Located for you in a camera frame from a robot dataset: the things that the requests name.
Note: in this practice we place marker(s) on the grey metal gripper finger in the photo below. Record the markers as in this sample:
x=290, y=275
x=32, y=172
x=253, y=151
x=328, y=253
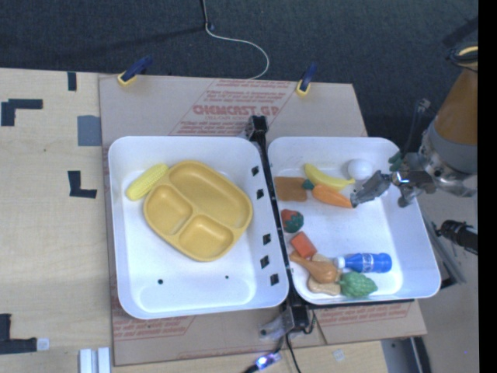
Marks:
x=409, y=194
x=372, y=188

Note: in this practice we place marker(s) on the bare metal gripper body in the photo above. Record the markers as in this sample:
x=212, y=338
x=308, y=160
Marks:
x=446, y=181

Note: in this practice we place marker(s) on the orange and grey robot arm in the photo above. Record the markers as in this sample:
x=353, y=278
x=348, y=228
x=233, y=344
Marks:
x=460, y=107

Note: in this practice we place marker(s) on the white ball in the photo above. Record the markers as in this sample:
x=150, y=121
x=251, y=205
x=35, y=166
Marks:
x=359, y=168

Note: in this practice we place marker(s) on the orange carrot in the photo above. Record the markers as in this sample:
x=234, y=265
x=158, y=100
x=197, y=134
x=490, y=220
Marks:
x=330, y=196

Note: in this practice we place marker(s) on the white plastic tray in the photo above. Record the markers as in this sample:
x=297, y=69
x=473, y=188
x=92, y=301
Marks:
x=186, y=286
x=361, y=231

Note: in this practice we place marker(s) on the yellow banana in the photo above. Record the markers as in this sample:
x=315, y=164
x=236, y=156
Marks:
x=322, y=177

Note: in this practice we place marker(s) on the blue bottle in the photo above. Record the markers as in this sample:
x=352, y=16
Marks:
x=367, y=262

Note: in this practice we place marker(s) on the brown bread slice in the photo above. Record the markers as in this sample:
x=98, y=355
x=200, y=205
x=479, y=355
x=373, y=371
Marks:
x=289, y=189

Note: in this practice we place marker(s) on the red strawberry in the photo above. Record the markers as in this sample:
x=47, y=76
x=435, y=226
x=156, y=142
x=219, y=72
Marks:
x=292, y=220

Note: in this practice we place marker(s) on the orange block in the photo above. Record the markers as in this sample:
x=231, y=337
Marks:
x=303, y=245

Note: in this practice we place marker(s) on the brown chicken drumstick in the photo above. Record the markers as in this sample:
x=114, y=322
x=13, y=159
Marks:
x=320, y=270

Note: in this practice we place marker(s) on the green grapes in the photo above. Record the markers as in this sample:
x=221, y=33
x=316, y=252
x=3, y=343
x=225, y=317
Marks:
x=358, y=285

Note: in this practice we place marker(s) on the yellow divided plate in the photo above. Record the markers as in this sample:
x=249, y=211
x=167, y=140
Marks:
x=202, y=192

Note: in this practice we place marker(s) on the yellow corn cob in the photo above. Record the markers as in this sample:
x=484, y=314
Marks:
x=145, y=183

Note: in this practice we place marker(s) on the brown cardboard board red print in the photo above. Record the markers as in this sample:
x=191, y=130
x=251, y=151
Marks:
x=155, y=107

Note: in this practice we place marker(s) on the black cylinder on white bracket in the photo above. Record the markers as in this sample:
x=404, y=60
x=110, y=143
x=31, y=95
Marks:
x=460, y=233

